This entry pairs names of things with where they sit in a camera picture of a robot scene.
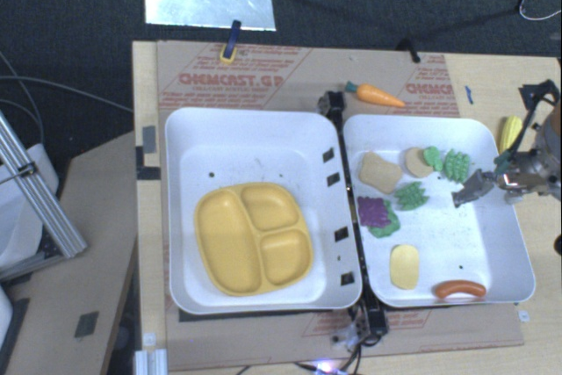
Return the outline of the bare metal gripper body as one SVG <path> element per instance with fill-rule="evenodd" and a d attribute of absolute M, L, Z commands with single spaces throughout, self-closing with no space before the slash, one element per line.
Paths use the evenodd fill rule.
<path fill-rule="evenodd" d="M 547 150 L 506 150 L 494 159 L 498 186 L 514 196 L 536 193 L 561 200 L 560 158 Z"/>

